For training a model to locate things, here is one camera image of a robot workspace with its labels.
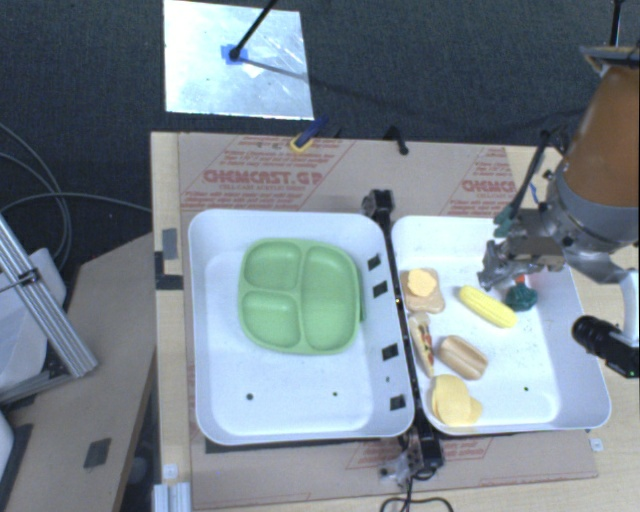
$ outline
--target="toy food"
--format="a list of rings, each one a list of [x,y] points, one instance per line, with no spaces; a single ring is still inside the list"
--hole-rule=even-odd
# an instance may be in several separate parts
[[[409,317],[409,333],[427,377],[433,377],[433,341],[429,332],[429,317],[426,313],[416,313]]]
[[[529,311],[538,302],[538,292],[529,288],[524,276],[516,278],[516,284],[509,288],[504,303],[514,311]]]
[[[463,286],[459,297],[474,313],[498,327],[513,327],[518,322],[518,317],[509,306],[473,286]]]
[[[440,313],[444,309],[444,297],[440,291],[440,281],[435,270],[423,268],[402,272],[400,283],[404,303],[409,311]]]
[[[469,395],[467,385],[454,375],[438,375],[431,396],[433,413],[452,427],[473,425],[482,414],[482,404]]]
[[[469,380],[482,377],[489,364],[482,352],[460,336],[447,336],[438,349],[438,357],[449,368]]]

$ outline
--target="cardboard sheet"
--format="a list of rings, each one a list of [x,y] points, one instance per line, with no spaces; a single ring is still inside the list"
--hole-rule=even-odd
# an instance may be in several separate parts
[[[357,212],[370,190],[391,189],[404,215],[491,217],[511,200],[505,148],[316,140],[295,155],[286,137],[180,134],[179,184],[183,275],[186,230],[208,208]],[[389,494],[395,482],[378,467],[396,457],[395,439],[229,450],[206,442],[194,412],[191,290],[184,279],[194,510]],[[584,431],[446,440],[446,464],[417,490],[590,478],[597,475]]]

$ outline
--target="black cable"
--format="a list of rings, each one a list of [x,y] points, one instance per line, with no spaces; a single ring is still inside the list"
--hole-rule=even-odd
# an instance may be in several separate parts
[[[40,158],[40,155],[38,155],[38,153],[24,139],[22,139],[18,134],[16,134],[13,130],[11,130],[9,127],[4,125],[3,123],[0,123],[0,130],[4,131],[7,135],[13,138],[38,162],[38,164],[40,164],[40,166],[42,167],[42,169],[50,179],[51,188],[53,188],[56,192],[62,192],[62,190],[60,189],[60,185],[58,184],[58,181],[56,180],[55,176],[51,172],[51,169],[44,162],[44,160]],[[56,202],[58,203],[61,211],[63,212],[62,217],[63,217],[64,229],[63,229],[63,236],[62,236],[62,244],[64,246],[64,252],[62,253],[60,261],[58,262],[58,268],[62,269],[66,264],[67,260],[69,259],[69,254],[71,252],[71,245],[73,240],[73,225],[71,223],[71,215],[69,213],[69,207],[67,206],[67,202],[61,198],[57,198]]]
[[[93,201],[103,201],[105,203],[116,204],[118,206],[125,206],[127,208],[132,208],[134,210],[139,210],[144,213],[151,213],[151,208],[147,208],[146,206],[140,206],[135,203],[130,203],[129,201],[122,201],[120,199],[115,199],[113,197],[100,196],[96,194],[85,194],[83,192],[49,192],[47,194],[34,194],[32,196],[23,197],[22,199],[17,199],[13,203],[9,203],[2,208],[0,208],[0,213],[4,213],[11,208],[28,203],[30,201],[36,201],[39,199],[47,199],[47,198],[60,198],[60,197],[75,197],[80,199],[90,199]]]
[[[406,497],[404,498],[393,497],[393,498],[386,499],[385,501],[382,502],[382,505],[380,505],[380,512],[385,512],[385,509],[390,503],[398,503],[398,502],[402,503],[402,508],[398,512],[410,512],[409,509],[411,505],[420,505],[420,504],[434,503],[434,502],[442,503],[445,507],[447,507],[447,510],[449,512],[455,512],[453,510],[453,507],[451,506],[451,503],[449,503],[444,498],[435,497],[435,498],[413,499],[412,498],[413,480],[414,480],[414,477],[412,477],[409,480],[409,483],[407,484]]]
[[[13,164],[15,164],[18,167],[22,168],[23,170],[27,171],[36,180],[38,180],[44,186],[44,188],[46,188],[50,193],[55,193],[54,188],[49,184],[49,182],[47,180],[45,180],[42,176],[40,176],[40,174],[38,174],[35,171],[35,169],[33,169],[33,167],[25,164],[21,160],[18,160],[17,158],[15,158],[15,157],[7,154],[7,153],[0,153],[0,158],[2,158],[4,160],[8,160],[9,162],[12,162]],[[58,204],[58,207],[60,208],[60,214],[62,215],[62,238],[60,240],[60,245],[58,246],[58,248],[56,249],[56,251],[53,254],[53,258],[54,259],[58,258],[62,254],[62,251],[64,251],[65,248],[66,248],[66,243],[67,243],[67,239],[68,239],[68,236],[69,236],[67,227],[70,224],[70,222],[66,221],[66,215],[67,215],[68,211],[65,210],[65,208],[62,205],[62,202],[58,201],[57,204]]]
[[[613,0],[613,16],[611,20],[611,32],[609,35],[609,46],[618,46],[620,37],[620,11],[625,0]]]
[[[550,132],[547,130],[543,130],[542,133],[540,134],[540,142],[538,143],[538,146],[536,147],[536,151],[533,154],[533,158],[531,159],[531,163],[529,164],[529,168],[527,169],[527,173],[525,175],[524,181],[520,186],[520,190],[518,190],[518,192],[516,193],[511,203],[509,203],[509,206],[511,207],[511,213],[509,214],[510,219],[514,219],[518,214],[518,212],[520,211],[520,206],[522,205],[524,196],[527,193],[527,190],[529,188],[529,183],[531,182],[533,176],[535,175],[535,173],[538,171],[538,168],[540,167],[540,162],[542,161],[542,157],[544,155],[545,149],[547,149],[549,145],[553,145],[560,153],[563,153],[562,150],[566,149],[565,137],[561,137],[561,141],[559,145],[552,144],[551,142],[554,136],[556,136],[557,134],[563,134],[565,133],[565,131],[566,131],[566,127],[563,125],[563,126],[558,126],[554,128]]]
[[[435,474],[435,471],[432,469],[421,469],[415,475],[413,475],[413,478],[414,480],[418,480],[419,482],[426,482],[427,480],[431,480],[431,478]]]

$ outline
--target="green divided plate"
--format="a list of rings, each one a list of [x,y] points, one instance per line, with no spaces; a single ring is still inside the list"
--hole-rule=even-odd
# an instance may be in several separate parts
[[[358,332],[358,269],[333,245],[292,238],[259,240],[244,255],[238,292],[242,329],[262,347],[335,354]]]

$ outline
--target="blue tape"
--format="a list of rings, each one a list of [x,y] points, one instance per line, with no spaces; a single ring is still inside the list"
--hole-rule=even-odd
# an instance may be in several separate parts
[[[531,190],[531,195],[533,196],[533,200],[536,204],[540,204],[540,201],[538,201],[538,194],[536,193],[536,187],[533,183],[529,183],[529,190]]]
[[[222,55],[222,58],[227,64],[231,66],[237,66],[238,64],[242,64],[243,60],[247,60],[249,58],[249,52],[247,51],[246,48],[243,48],[242,50],[240,50],[240,56],[238,57],[238,60],[233,60],[231,57],[229,57],[229,52],[233,50],[235,47],[236,47],[235,44],[225,44],[220,47],[220,54]]]
[[[329,116],[326,114],[321,115],[318,119],[313,121],[309,127],[303,131],[300,136],[293,142],[296,147],[301,148],[304,146],[312,137],[315,137],[320,130],[322,130],[325,125],[329,122]]]

